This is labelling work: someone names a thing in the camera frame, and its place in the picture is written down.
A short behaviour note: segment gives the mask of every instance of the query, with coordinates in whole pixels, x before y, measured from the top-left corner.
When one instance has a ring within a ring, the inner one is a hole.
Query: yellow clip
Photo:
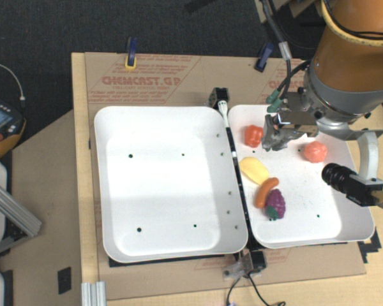
[[[128,69],[128,70],[134,70],[136,68],[136,57],[134,58],[133,60],[133,66],[129,66],[128,65],[128,56],[126,56],[125,58],[125,68]]]

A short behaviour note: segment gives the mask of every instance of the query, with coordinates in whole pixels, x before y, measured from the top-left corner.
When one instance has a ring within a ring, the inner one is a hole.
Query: orange sausage
[[[257,197],[255,198],[255,206],[258,208],[263,208],[266,205],[267,196],[272,188],[277,186],[280,183],[278,178],[268,178],[264,181],[258,191]]]

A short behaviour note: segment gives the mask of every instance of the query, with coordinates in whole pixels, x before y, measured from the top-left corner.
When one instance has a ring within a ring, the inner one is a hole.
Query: dark blue clip
[[[126,44],[126,50],[128,51],[128,55],[125,59],[125,68],[127,69],[135,69],[136,68],[136,38],[128,38],[128,42]]]
[[[266,68],[267,59],[274,51],[274,45],[272,43],[266,43],[261,49],[261,52],[259,53],[259,59],[255,63],[254,68],[261,73]]]

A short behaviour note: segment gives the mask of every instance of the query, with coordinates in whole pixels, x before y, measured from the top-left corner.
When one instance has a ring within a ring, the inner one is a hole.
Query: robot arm
[[[357,140],[359,174],[329,164],[322,178],[361,206],[383,208],[383,181],[376,178],[377,137],[383,130],[349,128],[383,103],[383,0],[337,0],[334,10],[322,1],[327,26],[315,56],[302,65],[304,85],[297,92],[279,88],[270,95],[262,146],[281,150],[291,140],[319,132]]]

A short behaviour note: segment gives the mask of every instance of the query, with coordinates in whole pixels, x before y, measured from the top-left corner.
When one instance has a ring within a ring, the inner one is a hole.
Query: black floor
[[[285,29],[304,44],[318,42],[323,26],[314,7]],[[27,98],[23,140],[72,109],[72,52],[124,52],[129,36],[137,52],[255,57],[267,41],[254,0],[0,0],[0,64],[14,71]],[[314,50],[291,45],[294,57]],[[276,50],[273,57],[279,57]],[[0,68],[0,98],[18,107],[18,87]]]

